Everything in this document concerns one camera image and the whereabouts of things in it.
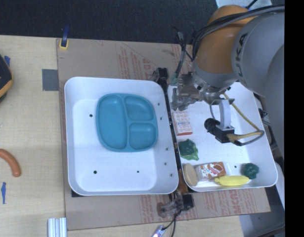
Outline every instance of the light wood tabletop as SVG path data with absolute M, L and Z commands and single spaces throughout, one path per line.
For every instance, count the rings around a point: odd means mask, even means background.
M 46 237 L 47 220 L 65 217 L 58 91 L 43 91 L 43 69 L 57 69 L 56 38 L 0 36 L 14 83 L 0 103 L 0 148 L 18 160 L 12 176 L 0 158 L 0 237 Z M 6 183 L 5 203 L 1 188 Z M 159 223 L 68 231 L 69 237 L 149 237 Z M 169 237 L 166 231 L 163 237 Z M 175 237 L 243 236 L 238 216 L 179 221 Z

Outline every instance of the sausage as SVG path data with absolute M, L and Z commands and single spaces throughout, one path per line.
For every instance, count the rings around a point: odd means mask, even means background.
M 4 159 L 11 167 L 12 175 L 19 177 L 21 175 L 21 169 L 16 158 L 5 149 L 0 149 L 0 157 Z

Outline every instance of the red and white box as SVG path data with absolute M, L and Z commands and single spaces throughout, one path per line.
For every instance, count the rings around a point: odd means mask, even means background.
M 192 134 L 188 112 L 173 112 L 172 118 L 176 136 Z

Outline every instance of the black fabric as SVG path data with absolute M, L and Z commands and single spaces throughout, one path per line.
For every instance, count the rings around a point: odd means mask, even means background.
M 282 4 L 285 0 L 271 0 Z M 174 42 L 191 36 L 217 9 L 215 0 L 0 0 L 0 35 Z

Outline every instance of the blue divided plate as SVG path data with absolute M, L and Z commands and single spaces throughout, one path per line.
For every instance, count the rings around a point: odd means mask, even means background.
M 133 94 L 114 93 L 101 97 L 97 104 L 96 126 L 100 142 L 117 152 L 148 150 L 158 138 L 152 104 Z

